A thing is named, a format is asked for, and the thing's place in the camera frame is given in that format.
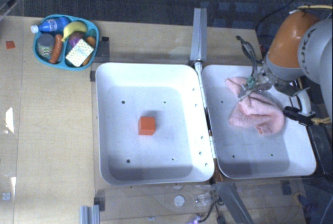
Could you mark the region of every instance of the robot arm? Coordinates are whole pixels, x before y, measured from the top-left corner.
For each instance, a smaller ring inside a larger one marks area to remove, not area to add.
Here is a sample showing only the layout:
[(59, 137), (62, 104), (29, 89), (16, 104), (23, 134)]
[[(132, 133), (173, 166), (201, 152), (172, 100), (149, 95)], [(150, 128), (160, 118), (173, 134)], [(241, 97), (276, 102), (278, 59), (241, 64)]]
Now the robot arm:
[(305, 90), (290, 82), (305, 75), (321, 86), (330, 119), (332, 120), (332, 19), (319, 21), (314, 15), (296, 11), (291, 13), (277, 31), (254, 86), (243, 86), (243, 94), (251, 91), (276, 90), (298, 96), (304, 119), (314, 115)]

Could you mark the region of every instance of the metal bracket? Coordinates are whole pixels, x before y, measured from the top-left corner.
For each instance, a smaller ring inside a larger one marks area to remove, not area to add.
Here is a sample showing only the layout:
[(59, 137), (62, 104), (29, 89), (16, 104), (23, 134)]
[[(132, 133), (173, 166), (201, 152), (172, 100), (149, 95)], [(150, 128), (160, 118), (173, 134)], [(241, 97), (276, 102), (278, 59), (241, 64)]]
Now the metal bracket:
[(201, 97), (202, 97), (202, 103), (203, 103), (203, 108), (205, 110), (205, 113), (207, 113), (207, 100), (206, 100), (206, 95), (204, 93), (204, 88), (203, 88), (203, 81), (202, 81), (202, 64), (201, 62), (195, 62), (194, 63), (194, 69), (196, 73), (198, 74), (198, 79), (199, 79), (199, 85), (200, 85), (200, 92), (201, 92)]
[(233, 184), (220, 182), (215, 185), (215, 188), (235, 223), (254, 224), (254, 221)]
[(99, 205), (80, 207), (80, 224), (100, 224)]
[(193, 19), (191, 62), (207, 59), (207, 9), (195, 8)]

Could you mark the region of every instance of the blue divided plate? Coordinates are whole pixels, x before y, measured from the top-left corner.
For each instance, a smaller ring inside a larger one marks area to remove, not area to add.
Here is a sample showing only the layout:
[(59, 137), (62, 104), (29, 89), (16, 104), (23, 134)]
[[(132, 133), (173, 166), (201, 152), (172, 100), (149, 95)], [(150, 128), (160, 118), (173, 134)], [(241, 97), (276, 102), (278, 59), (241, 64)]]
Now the blue divided plate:
[[(42, 63), (44, 63), (48, 66), (56, 67), (56, 68), (62, 68), (62, 69), (68, 69), (68, 70), (81, 70), (81, 69), (85, 69), (85, 68), (89, 67), (91, 65), (91, 63), (93, 62), (93, 59), (94, 59), (94, 57), (96, 55), (96, 52), (97, 52), (98, 41), (99, 41), (98, 28), (96, 27), (95, 24), (93, 24), (92, 22), (90, 22), (88, 20), (85, 20), (83, 18), (67, 16), (67, 15), (49, 15), (49, 16), (45, 17), (41, 22), (43, 22), (44, 20), (49, 19), (49, 18), (59, 18), (59, 17), (67, 17), (70, 22), (81, 21), (81, 22), (85, 23), (88, 27), (88, 31), (84, 34), (84, 37), (87, 37), (87, 36), (91, 35), (91, 36), (96, 38), (96, 46), (94, 48), (94, 51), (92, 52), (92, 56), (91, 56), (88, 64), (86, 64), (85, 66), (75, 67), (72, 63), (70, 63), (68, 60), (65, 59), (65, 56), (68, 54), (68, 52), (72, 48), (70, 46), (70, 44), (68, 43), (68, 38), (63, 43), (62, 50), (61, 50), (61, 53), (60, 53), (60, 56), (59, 56), (57, 62), (55, 64), (51, 64), (50, 62), (48, 62), (49, 58), (40, 56), (39, 53), (38, 53), (38, 49), (37, 49), (37, 47), (38, 47), (37, 46), (37, 39), (39, 38), (39, 36), (42, 35), (41, 32), (36, 33), (35, 39), (33, 41), (33, 53), (34, 53), (35, 57), (40, 62), (42, 62)], [(57, 33), (62, 34), (62, 31), (56, 32), (56, 33), (55, 32), (50, 32), (50, 34), (52, 36), (55, 36)]]

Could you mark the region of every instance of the black cable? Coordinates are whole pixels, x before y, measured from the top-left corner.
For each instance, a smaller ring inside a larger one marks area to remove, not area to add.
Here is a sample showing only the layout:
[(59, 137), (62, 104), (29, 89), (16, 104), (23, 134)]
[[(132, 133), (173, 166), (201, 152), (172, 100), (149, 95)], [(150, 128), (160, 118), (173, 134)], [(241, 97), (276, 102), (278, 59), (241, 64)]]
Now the black cable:
[(217, 203), (215, 203), (215, 208), (216, 208), (217, 216), (221, 216), (219, 209), (217, 208)]
[(210, 214), (211, 214), (212, 211), (213, 211), (214, 205), (215, 205), (215, 203), (216, 203), (217, 201), (218, 201), (218, 200), (214, 201), (214, 202), (210, 205), (210, 208), (209, 208), (209, 211), (208, 211), (206, 217), (205, 217), (204, 219), (200, 219), (200, 220), (198, 221), (198, 223), (205, 222), (205, 221), (209, 218)]
[(260, 25), (265, 19), (267, 19), (267, 18), (269, 18), (271, 15), (273, 15), (273, 14), (275, 14), (275, 13), (277, 13), (277, 12), (283, 10), (283, 9), (285, 9), (285, 8), (288, 7), (293, 1), (294, 1), (294, 0), (290, 0), (290, 2), (289, 2), (287, 5), (285, 5), (285, 6), (281, 7), (281, 8), (279, 8), (279, 9), (277, 9), (277, 10), (271, 12), (271, 13), (269, 13), (268, 15), (266, 15), (266, 16), (264, 16), (262, 19), (260, 19), (259, 22), (257, 23), (257, 25), (255, 26), (255, 33), (258, 32), (258, 27), (259, 27), (259, 25)]

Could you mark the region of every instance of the pink towel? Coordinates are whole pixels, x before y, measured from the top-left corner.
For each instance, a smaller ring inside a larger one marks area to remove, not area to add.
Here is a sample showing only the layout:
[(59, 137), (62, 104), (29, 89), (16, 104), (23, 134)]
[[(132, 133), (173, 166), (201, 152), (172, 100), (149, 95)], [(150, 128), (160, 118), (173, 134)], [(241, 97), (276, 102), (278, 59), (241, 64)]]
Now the pink towel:
[[(234, 77), (225, 80), (227, 87), (234, 93), (240, 92), (246, 78)], [(270, 135), (279, 132), (285, 123), (281, 109), (271, 100), (258, 93), (251, 93), (239, 101), (231, 112), (229, 124), (240, 127), (255, 127), (259, 134)]]

